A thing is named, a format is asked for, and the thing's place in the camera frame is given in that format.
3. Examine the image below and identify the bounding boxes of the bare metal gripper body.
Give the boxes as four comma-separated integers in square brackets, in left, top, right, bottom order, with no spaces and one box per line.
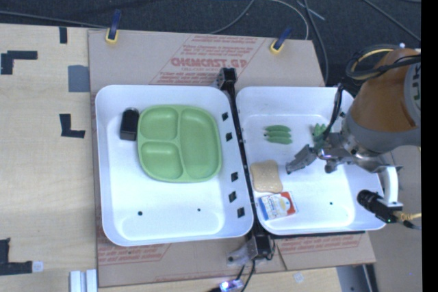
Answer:
[315,131,381,168]

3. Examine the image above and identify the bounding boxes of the green pea pods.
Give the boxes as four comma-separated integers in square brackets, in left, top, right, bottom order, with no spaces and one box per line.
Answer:
[263,124,293,145]

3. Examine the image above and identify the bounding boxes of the white plastic tray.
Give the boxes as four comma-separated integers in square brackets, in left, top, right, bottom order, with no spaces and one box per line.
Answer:
[235,85,390,237]
[94,83,255,248]

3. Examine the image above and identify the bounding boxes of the beige bread slice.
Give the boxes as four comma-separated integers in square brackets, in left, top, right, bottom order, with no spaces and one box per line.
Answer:
[249,159,284,194]

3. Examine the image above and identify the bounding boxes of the white red blue packet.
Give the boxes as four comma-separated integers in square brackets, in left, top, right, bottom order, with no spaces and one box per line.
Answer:
[257,191,298,221]

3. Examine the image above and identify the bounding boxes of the thin black rod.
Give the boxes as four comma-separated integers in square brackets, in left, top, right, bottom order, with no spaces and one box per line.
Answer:
[224,84,265,237]

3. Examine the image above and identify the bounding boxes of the green divided plate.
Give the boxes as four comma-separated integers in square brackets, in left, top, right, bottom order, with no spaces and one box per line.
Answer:
[136,104,223,184]

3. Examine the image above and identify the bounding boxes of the small black box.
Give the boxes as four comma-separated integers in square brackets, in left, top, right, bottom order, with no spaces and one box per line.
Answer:
[118,107,140,142]

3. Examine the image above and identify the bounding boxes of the brown cardboard board, red print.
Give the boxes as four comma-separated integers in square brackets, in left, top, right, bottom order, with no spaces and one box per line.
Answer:
[87,29,377,289]

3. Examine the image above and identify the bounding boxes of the black cylinder on white bracket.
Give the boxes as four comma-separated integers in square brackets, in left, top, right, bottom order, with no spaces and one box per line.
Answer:
[356,165,404,224]

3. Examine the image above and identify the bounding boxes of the black block with thin wires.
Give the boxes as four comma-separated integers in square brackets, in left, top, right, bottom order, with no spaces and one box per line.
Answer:
[227,233,276,267]
[211,66,238,92]

